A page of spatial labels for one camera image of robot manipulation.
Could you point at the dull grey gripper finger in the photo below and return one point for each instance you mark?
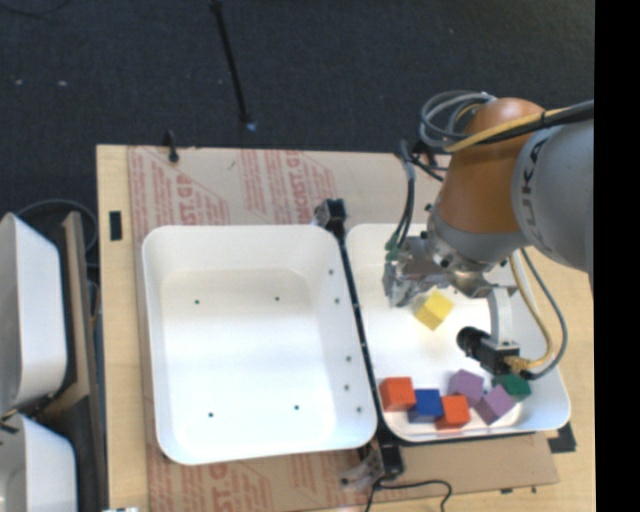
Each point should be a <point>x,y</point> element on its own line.
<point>417,290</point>
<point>392,287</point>

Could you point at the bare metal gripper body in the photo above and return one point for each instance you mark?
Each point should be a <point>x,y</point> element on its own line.
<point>440,267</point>

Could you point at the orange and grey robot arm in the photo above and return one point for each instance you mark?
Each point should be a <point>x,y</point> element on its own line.
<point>500,175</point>

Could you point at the yellow cube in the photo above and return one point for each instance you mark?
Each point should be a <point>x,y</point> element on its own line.
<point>434,310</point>

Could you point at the thin black rod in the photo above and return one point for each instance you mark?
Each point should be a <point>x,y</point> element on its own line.
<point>356,310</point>

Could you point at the white plastic tray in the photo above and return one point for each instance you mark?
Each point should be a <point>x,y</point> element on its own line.
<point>400,350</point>
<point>250,345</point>

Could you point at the orange cube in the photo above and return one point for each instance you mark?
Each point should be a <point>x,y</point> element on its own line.
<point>397,392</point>
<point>454,411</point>

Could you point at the purple cube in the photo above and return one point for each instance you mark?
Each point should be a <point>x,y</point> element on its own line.
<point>495,404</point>
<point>466,385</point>

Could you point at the blue cube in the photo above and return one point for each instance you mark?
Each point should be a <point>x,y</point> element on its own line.
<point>426,404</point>

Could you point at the green cube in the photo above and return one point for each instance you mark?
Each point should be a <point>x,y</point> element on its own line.
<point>514,386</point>

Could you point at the brown cardboard board red print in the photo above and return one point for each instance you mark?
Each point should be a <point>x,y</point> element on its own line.
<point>280,185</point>

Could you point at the black cylinder on white bracket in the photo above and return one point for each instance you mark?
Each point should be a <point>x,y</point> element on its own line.
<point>492,350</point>

